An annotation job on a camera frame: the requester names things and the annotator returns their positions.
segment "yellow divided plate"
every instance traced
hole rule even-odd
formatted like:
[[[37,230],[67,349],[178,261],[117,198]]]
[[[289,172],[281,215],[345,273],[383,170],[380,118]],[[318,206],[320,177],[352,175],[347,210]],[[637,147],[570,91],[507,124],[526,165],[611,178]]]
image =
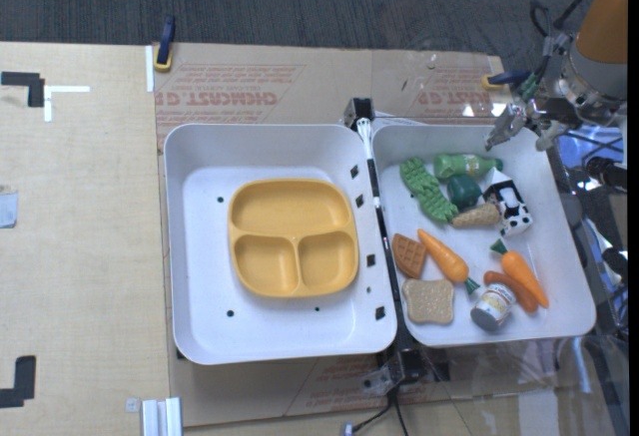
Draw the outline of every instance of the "yellow divided plate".
[[[236,273],[256,294],[330,294],[357,274],[350,204],[325,181],[272,179],[243,185],[231,199],[229,237]]]

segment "toy bread slice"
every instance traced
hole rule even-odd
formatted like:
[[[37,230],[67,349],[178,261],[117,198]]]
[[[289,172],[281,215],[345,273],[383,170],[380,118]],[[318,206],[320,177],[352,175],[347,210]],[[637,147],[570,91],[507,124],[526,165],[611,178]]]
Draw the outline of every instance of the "toy bread slice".
[[[409,278],[401,286],[408,318],[417,324],[448,324],[452,320],[454,288],[447,279],[417,280]]]
[[[453,217],[450,224],[455,228],[496,224],[501,221],[497,206],[491,202],[482,204]]]
[[[396,233],[390,247],[399,270],[410,278],[420,278],[426,261],[426,246],[421,241]]]

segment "bread slice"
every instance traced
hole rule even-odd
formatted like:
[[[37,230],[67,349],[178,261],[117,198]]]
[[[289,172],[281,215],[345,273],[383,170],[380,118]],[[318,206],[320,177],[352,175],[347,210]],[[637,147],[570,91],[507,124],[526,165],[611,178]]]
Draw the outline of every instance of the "bread slice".
[[[433,322],[448,324],[452,321],[454,287],[447,279],[407,279],[401,286],[408,318],[417,324]]]
[[[423,242],[396,233],[390,247],[399,270],[410,278],[421,278],[426,261],[426,246]]]

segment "toy bottle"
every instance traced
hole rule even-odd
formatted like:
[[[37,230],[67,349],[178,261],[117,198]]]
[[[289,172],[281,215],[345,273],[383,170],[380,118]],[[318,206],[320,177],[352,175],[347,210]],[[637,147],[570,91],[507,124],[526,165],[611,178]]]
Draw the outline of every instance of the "toy bottle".
[[[503,162],[497,158],[483,158],[476,154],[438,154],[433,162],[435,176],[440,181],[446,181],[459,174],[477,179],[493,167],[501,171]]]

